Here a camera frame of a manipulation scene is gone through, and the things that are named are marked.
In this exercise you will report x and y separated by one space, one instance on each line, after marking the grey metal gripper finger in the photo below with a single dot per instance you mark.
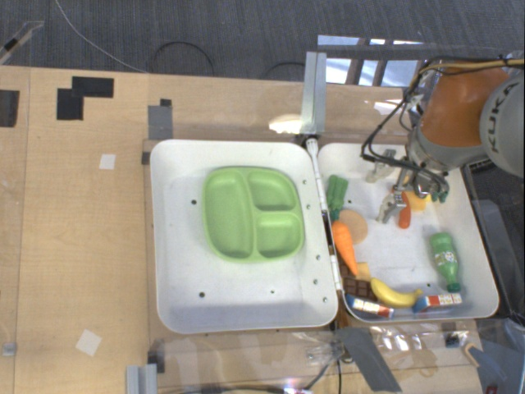
400 203
385 212

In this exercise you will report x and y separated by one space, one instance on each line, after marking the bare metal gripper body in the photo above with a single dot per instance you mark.
418 183

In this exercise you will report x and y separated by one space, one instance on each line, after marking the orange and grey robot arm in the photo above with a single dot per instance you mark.
455 109

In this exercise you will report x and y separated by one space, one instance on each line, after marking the orange sausage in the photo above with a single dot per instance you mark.
404 218

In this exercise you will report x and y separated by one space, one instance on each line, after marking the yellow rounded block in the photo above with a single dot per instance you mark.
419 203

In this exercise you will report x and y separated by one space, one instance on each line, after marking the round tan biscuit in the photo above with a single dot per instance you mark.
356 226

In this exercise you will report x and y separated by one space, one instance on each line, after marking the clear plastic bottle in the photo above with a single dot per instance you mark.
379 168

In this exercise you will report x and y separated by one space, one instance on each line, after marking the white plastic tray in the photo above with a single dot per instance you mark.
246 294
402 257

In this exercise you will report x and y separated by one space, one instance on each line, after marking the orange carrot with green top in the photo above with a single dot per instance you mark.
344 244

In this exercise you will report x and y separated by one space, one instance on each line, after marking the small yellow wedge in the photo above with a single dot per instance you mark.
363 270

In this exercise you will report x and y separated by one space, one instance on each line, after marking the green plastic bottle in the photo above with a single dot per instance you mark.
445 257

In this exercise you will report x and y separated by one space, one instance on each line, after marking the thin white and black rod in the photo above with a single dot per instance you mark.
319 183

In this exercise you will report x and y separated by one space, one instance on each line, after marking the brown chocolate bar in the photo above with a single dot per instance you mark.
357 289

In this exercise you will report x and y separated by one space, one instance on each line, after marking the yellow banana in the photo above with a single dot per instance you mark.
391 296

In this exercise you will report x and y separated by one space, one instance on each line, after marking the red white blue carton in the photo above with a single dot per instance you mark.
369 306
436 302

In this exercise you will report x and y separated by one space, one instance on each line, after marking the green divided plate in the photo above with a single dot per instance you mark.
227 216

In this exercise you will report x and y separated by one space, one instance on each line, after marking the pale wooden board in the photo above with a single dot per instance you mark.
246 109

